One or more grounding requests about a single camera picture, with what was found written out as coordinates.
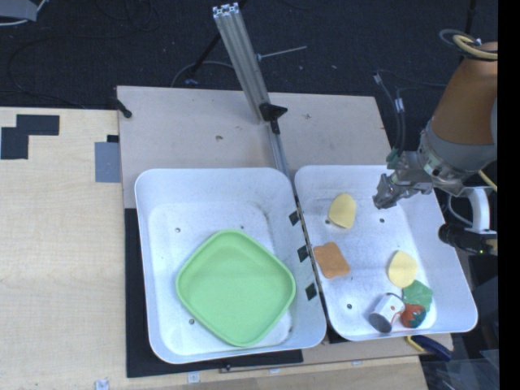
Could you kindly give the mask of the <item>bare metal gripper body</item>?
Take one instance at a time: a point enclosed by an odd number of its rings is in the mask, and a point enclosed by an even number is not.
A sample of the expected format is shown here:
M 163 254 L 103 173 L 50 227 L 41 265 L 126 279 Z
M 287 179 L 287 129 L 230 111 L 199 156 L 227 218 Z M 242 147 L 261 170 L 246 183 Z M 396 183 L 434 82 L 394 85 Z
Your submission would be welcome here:
M 394 197 L 428 194 L 433 188 L 458 196 L 464 189 L 464 171 L 427 149 L 393 154 L 388 158 L 388 169 L 392 170 L 388 183 Z

